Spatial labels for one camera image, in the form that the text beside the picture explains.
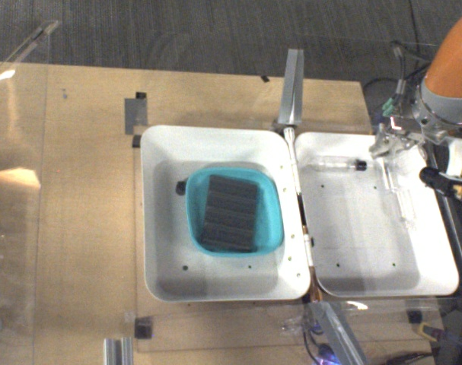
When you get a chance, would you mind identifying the black cylinder on white bracket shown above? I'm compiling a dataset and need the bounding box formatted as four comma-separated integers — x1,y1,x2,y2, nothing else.
419,138,462,202

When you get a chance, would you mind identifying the teal bowl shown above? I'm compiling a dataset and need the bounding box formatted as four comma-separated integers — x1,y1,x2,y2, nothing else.
184,166,285,259

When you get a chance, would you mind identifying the white plastic tray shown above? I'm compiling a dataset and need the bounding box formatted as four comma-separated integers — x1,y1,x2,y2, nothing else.
293,131,461,298
139,124,312,303

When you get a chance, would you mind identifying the dark grey ribbed block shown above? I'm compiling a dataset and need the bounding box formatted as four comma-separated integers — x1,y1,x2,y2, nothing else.
198,173,260,253

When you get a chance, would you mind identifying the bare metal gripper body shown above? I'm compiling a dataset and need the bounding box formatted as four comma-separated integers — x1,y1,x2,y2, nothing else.
378,103,451,147

